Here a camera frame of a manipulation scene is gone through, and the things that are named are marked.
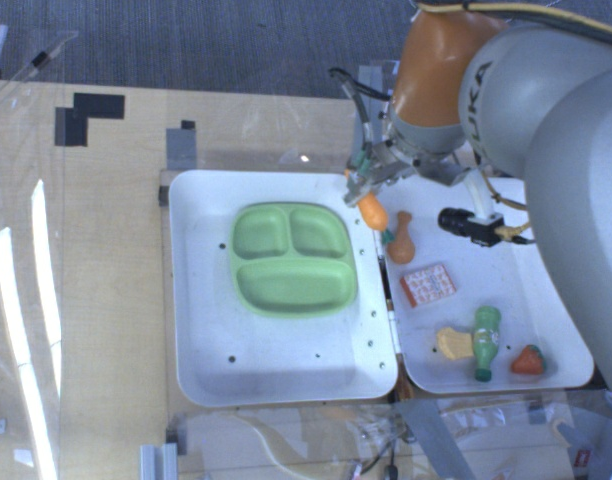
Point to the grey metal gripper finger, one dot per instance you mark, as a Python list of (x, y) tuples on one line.
[(353, 190), (376, 184)]

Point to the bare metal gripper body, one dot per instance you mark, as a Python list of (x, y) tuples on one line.
[(416, 164)]

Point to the orange toy carrot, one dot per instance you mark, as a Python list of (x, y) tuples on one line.
[(373, 213)]

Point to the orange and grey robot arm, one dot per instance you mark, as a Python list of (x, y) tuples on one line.
[(561, 118)]

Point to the brown toy chicken drumstick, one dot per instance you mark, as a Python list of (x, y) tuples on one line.
[(402, 248)]

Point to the green divided plate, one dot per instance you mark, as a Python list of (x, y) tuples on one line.
[(296, 278)]

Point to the thin black and white rod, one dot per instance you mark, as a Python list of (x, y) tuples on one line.
[(387, 293)]

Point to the orange and white carton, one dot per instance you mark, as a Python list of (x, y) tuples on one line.
[(428, 284)]

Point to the white plastic tray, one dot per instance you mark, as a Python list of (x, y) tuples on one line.
[(506, 293), (286, 358)]

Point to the yellow toy bread slice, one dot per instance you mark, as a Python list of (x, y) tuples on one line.
[(453, 343)]

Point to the green plastic bottle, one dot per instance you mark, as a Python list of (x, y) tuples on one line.
[(486, 338)]

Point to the red toy strawberry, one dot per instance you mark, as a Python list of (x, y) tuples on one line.
[(527, 362)]

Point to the black cylinder on white bracket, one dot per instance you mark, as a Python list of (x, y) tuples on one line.
[(468, 224)]

